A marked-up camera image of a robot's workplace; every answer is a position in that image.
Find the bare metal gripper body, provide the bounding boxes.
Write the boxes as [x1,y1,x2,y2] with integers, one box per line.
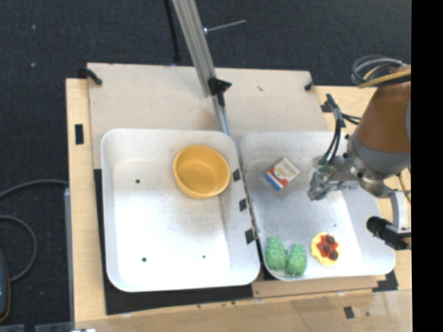
[325,154,396,199]

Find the white plastic tray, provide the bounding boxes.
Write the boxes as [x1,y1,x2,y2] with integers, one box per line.
[238,130,397,282]
[100,127,262,293]

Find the red white blue carton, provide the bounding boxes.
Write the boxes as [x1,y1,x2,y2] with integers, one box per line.
[264,156,302,192]

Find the yellow pizza slice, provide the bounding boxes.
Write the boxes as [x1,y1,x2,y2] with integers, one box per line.
[309,232,342,268]

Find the thin black and white rod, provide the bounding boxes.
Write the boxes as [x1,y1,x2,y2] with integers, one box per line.
[239,160,261,243]

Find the green grapes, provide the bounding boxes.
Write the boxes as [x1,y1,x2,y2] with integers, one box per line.
[264,234,288,270]
[284,243,308,277]

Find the yellow bowl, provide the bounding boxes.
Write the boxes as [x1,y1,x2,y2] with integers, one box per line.
[172,145,232,201]

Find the pale flat board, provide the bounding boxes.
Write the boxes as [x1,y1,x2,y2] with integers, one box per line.
[86,62,386,298]

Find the black cylinder on white bracket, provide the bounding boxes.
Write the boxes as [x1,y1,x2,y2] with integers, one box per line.
[365,190,412,251]

